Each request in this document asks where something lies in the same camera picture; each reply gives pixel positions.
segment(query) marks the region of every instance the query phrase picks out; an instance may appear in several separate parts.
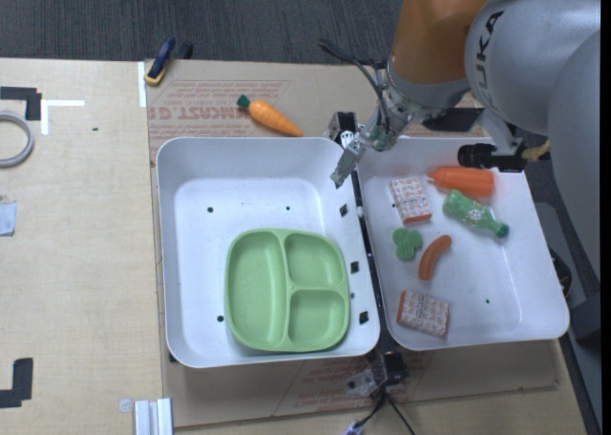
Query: orange cylinder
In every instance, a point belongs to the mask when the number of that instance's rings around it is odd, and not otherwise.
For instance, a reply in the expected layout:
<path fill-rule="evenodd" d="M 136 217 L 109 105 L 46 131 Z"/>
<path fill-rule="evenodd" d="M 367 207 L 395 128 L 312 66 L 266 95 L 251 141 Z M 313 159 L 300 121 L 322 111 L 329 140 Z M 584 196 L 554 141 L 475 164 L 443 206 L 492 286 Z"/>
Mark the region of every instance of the orange cylinder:
<path fill-rule="evenodd" d="M 468 197 L 489 197 L 495 189 L 495 175 L 486 169 L 437 167 L 427 176 L 434 180 L 435 186 L 457 189 Z"/>

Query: green plate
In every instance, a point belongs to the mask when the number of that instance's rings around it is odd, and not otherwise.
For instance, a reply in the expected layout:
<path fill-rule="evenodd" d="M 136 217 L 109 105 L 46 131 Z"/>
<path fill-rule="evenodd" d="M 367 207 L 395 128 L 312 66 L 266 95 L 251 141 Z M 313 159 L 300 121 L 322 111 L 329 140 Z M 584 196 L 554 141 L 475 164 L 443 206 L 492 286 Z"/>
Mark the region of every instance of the green plate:
<path fill-rule="evenodd" d="M 258 350 L 324 350 L 348 329 L 344 257 L 314 233 L 264 228 L 236 237 L 227 255 L 224 294 L 233 335 Z"/>

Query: toy sausage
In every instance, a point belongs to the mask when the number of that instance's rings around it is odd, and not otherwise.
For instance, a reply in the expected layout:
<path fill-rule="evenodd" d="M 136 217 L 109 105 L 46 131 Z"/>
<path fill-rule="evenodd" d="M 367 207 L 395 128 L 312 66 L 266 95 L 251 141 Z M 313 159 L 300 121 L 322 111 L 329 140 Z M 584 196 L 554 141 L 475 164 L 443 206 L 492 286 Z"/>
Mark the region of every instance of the toy sausage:
<path fill-rule="evenodd" d="M 442 235 L 431 242 L 425 249 L 418 265 L 418 278 L 421 280 L 429 280 L 432 277 L 432 269 L 434 268 L 439 256 L 452 245 L 452 237 Z"/>

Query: white tape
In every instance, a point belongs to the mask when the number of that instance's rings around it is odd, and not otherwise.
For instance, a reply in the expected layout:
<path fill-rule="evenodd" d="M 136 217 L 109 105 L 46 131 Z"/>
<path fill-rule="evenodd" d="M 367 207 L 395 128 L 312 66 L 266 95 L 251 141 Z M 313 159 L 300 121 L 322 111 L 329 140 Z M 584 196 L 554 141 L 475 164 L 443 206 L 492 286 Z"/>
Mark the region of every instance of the white tape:
<path fill-rule="evenodd" d="M 49 108 L 51 106 L 64 106 L 75 108 L 85 106 L 84 99 L 42 99 L 40 101 L 40 133 L 49 134 Z"/>
<path fill-rule="evenodd" d="M 140 96 L 140 108 L 146 108 L 146 81 L 144 80 L 144 62 L 137 63 L 137 90 Z"/>

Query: toy carrot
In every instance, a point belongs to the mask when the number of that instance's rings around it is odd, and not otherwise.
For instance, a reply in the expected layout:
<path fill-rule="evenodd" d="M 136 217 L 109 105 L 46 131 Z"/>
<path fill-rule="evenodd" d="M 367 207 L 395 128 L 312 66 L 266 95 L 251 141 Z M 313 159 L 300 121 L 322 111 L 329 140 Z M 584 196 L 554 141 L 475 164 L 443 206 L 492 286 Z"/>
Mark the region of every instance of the toy carrot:
<path fill-rule="evenodd" d="M 449 235 L 442 235 L 431 242 L 426 248 L 422 259 L 420 259 L 420 265 L 418 266 L 418 278 L 421 280 L 429 280 L 432 276 L 432 269 L 437 262 L 437 259 L 441 253 L 452 245 L 452 237 Z"/>
<path fill-rule="evenodd" d="M 280 113 L 271 104 L 261 99 L 251 101 L 244 94 L 238 99 L 238 106 L 245 107 L 253 119 L 273 130 L 292 136 L 303 136 L 304 133 L 297 128 L 286 116 Z"/>

